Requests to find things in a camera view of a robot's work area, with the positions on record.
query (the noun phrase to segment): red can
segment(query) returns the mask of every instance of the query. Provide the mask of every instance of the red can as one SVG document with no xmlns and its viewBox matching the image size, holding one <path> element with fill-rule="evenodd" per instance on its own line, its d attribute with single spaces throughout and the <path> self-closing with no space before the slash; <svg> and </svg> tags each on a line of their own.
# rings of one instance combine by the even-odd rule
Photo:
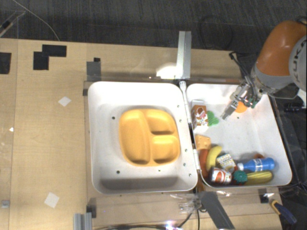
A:
<svg viewBox="0 0 307 230">
<path fill-rule="evenodd" d="M 231 173 L 219 168 L 211 169 L 211 181 L 220 184 L 229 184 L 231 182 Z"/>
</svg>

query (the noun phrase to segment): black cable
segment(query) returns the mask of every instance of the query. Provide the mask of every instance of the black cable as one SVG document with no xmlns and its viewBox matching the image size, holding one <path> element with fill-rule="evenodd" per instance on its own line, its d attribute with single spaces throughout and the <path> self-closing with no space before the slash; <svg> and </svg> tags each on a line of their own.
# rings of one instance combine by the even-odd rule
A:
<svg viewBox="0 0 307 230">
<path fill-rule="evenodd" d="M 200 213 L 198 212 L 198 209 L 196 210 L 196 212 L 197 212 L 197 219 L 198 219 L 198 227 L 197 227 L 197 229 L 200 230 L 200 227 L 201 227 Z"/>
<path fill-rule="evenodd" d="M 27 10 L 30 14 L 34 15 L 36 18 L 38 18 L 40 21 L 42 21 L 46 26 L 49 27 L 49 29 L 53 32 L 54 36 L 57 38 L 58 41 L 60 41 L 59 36 L 57 35 L 57 33 L 53 30 L 53 28 L 46 22 L 44 21 L 41 17 L 39 17 L 38 15 L 36 15 L 35 13 L 33 13 L 32 11 L 30 11 L 29 9 L 27 9 L 25 6 L 23 6 L 22 4 L 20 4 L 19 2 L 17 2 L 16 0 L 12 0 L 13 2 L 15 2 L 17 5 L 19 5 L 20 7 L 22 7 L 23 9 Z"/>
<path fill-rule="evenodd" d="M 207 46 L 205 45 L 205 42 L 204 42 L 204 34 L 203 34 L 203 30 L 202 30 L 202 24 L 205 23 L 206 20 L 209 20 L 209 19 L 217 19 L 217 20 L 220 20 L 223 24 L 227 25 L 228 26 L 228 29 L 229 29 L 229 34 L 230 34 L 230 39 L 228 40 L 227 44 L 225 44 L 224 47 L 220 48 L 220 47 L 215 47 L 215 48 L 209 48 L 209 49 L 219 49 L 219 50 L 228 50 L 232 41 L 233 41 L 233 31 L 232 31 L 232 28 L 229 24 L 227 24 L 226 21 L 224 21 L 221 17 L 219 16 L 216 16 L 216 15 L 213 15 L 213 14 L 210 14 L 210 15 L 207 15 L 207 16 L 203 16 L 200 21 L 199 21 L 199 35 L 200 35 L 200 38 L 201 38 L 201 44 L 202 44 L 202 47 L 204 49 L 208 49 Z"/>
<path fill-rule="evenodd" d="M 181 228 L 191 217 L 191 215 L 193 214 L 193 211 L 188 215 L 188 217 L 183 221 L 181 222 L 178 227 Z"/>
<path fill-rule="evenodd" d="M 298 16 L 295 21 L 307 26 L 307 16 Z"/>
<path fill-rule="evenodd" d="M 116 227 L 103 227 L 97 230 L 130 230 L 135 228 L 152 228 L 158 230 L 165 230 L 165 226 L 163 225 L 121 225 Z"/>
<path fill-rule="evenodd" d="M 193 211 L 187 216 L 187 218 L 183 222 L 181 222 L 178 225 L 178 227 L 181 228 L 190 219 L 192 214 L 193 214 Z M 103 227 L 97 230 L 130 230 L 134 228 L 152 228 L 152 229 L 158 229 L 158 230 L 165 230 L 164 225 L 120 225 L 116 227 Z"/>
<path fill-rule="evenodd" d="M 247 70 L 241 65 L 240 62 L 238 62 L 238 61 L 236 60 L 236 58 L 234 57 L 233 54 L 236 54 L 236 52 L 233 51 L 233 52 L 229 53 L 229 57 L 239 66 L 240 70 L 241 70 L 242 73 L 243 73 L 243 77 L 248 76 Z"/>
</svg>

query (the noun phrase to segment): yellow banana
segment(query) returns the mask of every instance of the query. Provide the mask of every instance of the yellow banana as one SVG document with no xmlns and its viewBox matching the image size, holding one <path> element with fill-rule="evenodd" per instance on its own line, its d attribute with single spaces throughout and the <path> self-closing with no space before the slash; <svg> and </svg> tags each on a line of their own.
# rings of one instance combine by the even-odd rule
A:
<svg viewBox="0 0 307 230">
<path fill-rule="evenodd" d="M 206 169 L 209 171 L 211 167 L 215 167 L 215 161 L 217 156 L 221 153 L 222 147 L 216 146 L 214 148 L 211 148 L 209 150 L 208 156 L 207 156 L 207 162 L 206 162 Z"/>
</svg>

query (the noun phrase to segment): blue plastic bottle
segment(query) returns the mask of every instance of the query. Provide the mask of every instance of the blue plastic bottle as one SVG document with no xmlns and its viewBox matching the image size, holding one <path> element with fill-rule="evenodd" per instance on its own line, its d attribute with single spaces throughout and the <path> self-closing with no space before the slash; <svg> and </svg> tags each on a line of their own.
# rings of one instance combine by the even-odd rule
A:
<svg viewBox="0 0 307 230">
<path fill-rule="evenodd" d="M 266 171 L 272 170 L 275 167 L 275 162 L 272 158 L 265 159 L 252 159 L 245 164 L 238 163 L 237 167 L 239 170 L 249 170 L 249 171 Z"/>
</svg>

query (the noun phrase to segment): yellow divided tray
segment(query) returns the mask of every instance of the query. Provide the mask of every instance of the yellow divided tray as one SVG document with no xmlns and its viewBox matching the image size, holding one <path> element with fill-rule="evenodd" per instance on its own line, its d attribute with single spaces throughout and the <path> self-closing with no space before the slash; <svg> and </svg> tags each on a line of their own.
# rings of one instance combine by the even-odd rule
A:
<svg viewBox="0 0 307 230">
<path fill-rule="evenodd" d="M 175 121 L 158 109 L 124 112 L 119 120 L 119 142 L 124 158 L 136 166 L 168 164 L 180 155 Z"/>
</svg>

